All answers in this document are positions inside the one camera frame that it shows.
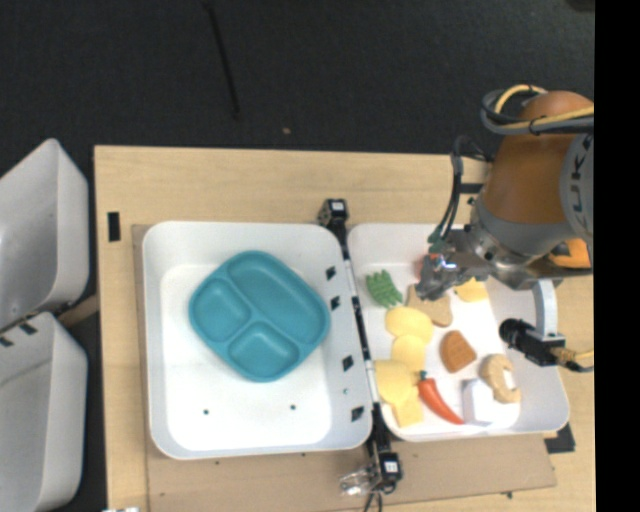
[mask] red toy chili pepper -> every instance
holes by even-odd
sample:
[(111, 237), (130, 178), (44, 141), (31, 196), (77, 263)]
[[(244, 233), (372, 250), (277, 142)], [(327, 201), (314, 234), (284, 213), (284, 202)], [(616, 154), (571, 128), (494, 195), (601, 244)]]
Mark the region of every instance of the red toy chili pepper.
[(453, 412), (440, 396), (438, 386), (435, 379), (428, 378), (427, 372), (420, 372), (420, 382), (418, 382), (418, 391), (420, 398), (424, 400), (427, 407), (434, 413), (456, 425), (463, 425), (464, 421), (460, 416)]

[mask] yellow toy cheese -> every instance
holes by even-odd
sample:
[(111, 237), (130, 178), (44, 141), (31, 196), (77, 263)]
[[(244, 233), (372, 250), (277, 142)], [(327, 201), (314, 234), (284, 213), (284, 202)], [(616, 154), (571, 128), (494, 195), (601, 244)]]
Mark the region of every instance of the yellow toy cheese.
[(412, 393), (413, 380), (406, 364), (392, 359), (374, 361), (380, 397), (392, 405), (402, 404)]
[(417, 336), (423, 340), (425, 345), (431, 341), (433, 336), (431, 318), (422, 311), (408, 306), (390, 309), (385, 316), (385, 327), (396, 337), (407, 334)]
[(406, 364), (411, 372), (419, 372), (424, 370), (425, 349), (426, 345), (419, 336), (398, 336), (391, 346), (391, 359)]
[(484, 283), (477, 281), (475, 277), (460, 286), (455, 286), (453, 290), (465, 302), (478, 302), (489, 298)]
[(412, 392), (409, 398), (400, 404), (393, 404), (391, 406), (393, 415), (400, 428), (422, 423), (424, 420), (422, 405), (418, 397), (418, 388), (414, 386), (411, 390)]

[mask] toy bread slice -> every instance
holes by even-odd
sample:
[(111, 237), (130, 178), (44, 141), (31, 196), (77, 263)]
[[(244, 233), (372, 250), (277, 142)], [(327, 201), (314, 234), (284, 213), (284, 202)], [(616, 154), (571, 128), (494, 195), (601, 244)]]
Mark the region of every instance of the toy bread slice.
[(460, 331), (450, 331), (440, 342), (440, 357), (445, 368), (455, 373), (475, 361), (478, 355)]
[(425, 313), (438, 327), (449, 327), (453, 322), (449, 295), (445, 294), (437, 300), (422, 300), (416, 293), (415, 285), (411, 285), (407, 292), (407, 306)]

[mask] white bin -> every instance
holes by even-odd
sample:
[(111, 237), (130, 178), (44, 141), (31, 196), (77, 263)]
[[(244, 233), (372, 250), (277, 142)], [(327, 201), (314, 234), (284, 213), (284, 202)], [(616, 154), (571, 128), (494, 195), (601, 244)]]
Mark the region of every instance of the white bin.
[[(293, 371), (267, 383), (232, 369), (188, 319), (189, 299), (202, 280), (251, 250), (278, 258), (331, 307), (322, 343)], [(197, 459), (364, 443), (372, 427), (371, 396), (353, 292), (329, 231), (311, 224), (163, 222), (144, 236), (142, 256), (148, 407), (158, 448)]]
[(80, 484), (88, 360), (52, 312), (88, 277), (88, 185), (49, 139), (0, 179), (2, 511), (60, 507)]
[[(387, 270), (394, 285), (407, 298), (409, 285), (419, 280), (419, 264), (427, 254), (427, 238), (435, 229), (429, 224), (361, 224), (349, 233), (348, 243), (353, 262), (356, 286), (369, 340), (371, 356), (389, 359), (393, 336), (385, 329), (386, 310), (375, 303), (367, 291), (366, 276)], [(385, 423), (399, 438), (423, 442), (468, 436), (505, 435), (533, 432), (555, 432), (569, 419), (569, 402), (557, 366), (539, 367), (515, 350), (508, 350), (498, 334), (507, 318), (522, 319), (535, 325), (536, 310), (533, 292), (514, 291), (489, 278), (485, 284), (488, 300), (464, 302), (448, 290), (453, 323), (434, 327), (427, 345), (424, 369), (438, 381), (447, 404), (459, 416), (464, 416), (464, 388), (478, 378), (482, 359), (490, 354), (504, 354), (513, 363), (512, 385), (520, 388), (522, 401), (513, 404), (495, 403), (493, 421), (483, 425), (454, 425), (437, 417), (423, 405), (424, 421), (400, 428), (391, 407), (383, 404)], [(473, 346), (477, 359), (462, 370), (451, 374), (439, 355), (440, 341), (452, 330), (459, 330)]]

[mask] white tray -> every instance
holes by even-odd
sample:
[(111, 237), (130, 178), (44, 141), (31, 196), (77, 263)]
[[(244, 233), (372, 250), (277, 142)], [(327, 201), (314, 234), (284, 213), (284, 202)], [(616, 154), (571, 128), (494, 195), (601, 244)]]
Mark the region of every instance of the white tray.
[[(247, 250), (280, 259), (327, 305), (339, 298), (325, 340), (274, 382), (242, 377), (188, 319), (196, 287)], [(330, 268), (335, 275), (328, 279)], [(165, 454), (197, 459), (338, 450), (366, 440), (370, 392), (348, 276), (329, 231), (311, 224), (164, 222), (144, 235), (142, 270), (150, 431)], [(345, 358), (351, 358), (346, 371)]]
[[(427, 237), (434, 225), (361, 224), (349, 233), (348, 245), (353, 262), (356, 287), (362, 305), (372, 359), (389, 359), (393, 336), (384, 327), (386, 309), (373, 301), (366, 287), (366, 276), (387, 270), (406, 300), (407, 289), (419, 280), (418, 265), (428, 251)], [(496, 419), (489, 425), (454, 425), (423, 406), (422, 423), (400, 428), (387, 404), (382, 410), (390, 430), (407, 441), (430, 441), (468, 435), (498, 435), (551, 432), (564, 426), (569, 404), (557, 367), (540, 368), (516, 351), (508, 350), (500, 339), (498, 327), (507, 318), (523, 319), (535, 325), (535, 305), (530, 291), (515, 292), (497, 280), (486, 283), (489, 300), (465, 303), (451, 290), (453, 324), (435, 327), (427, 346), (425, 370), (437, 379), (449, 406), (462, 416), (462, 386), (478, 376), (478, 365), (488, 354), (506, 354), (513, 362), (513, 380), (522, 391), (519, 404), (497, 404)], [(455, 374), (443, 366), (439, 343), (450, 330), (460, 330), (477, 352), (478, 359)]]

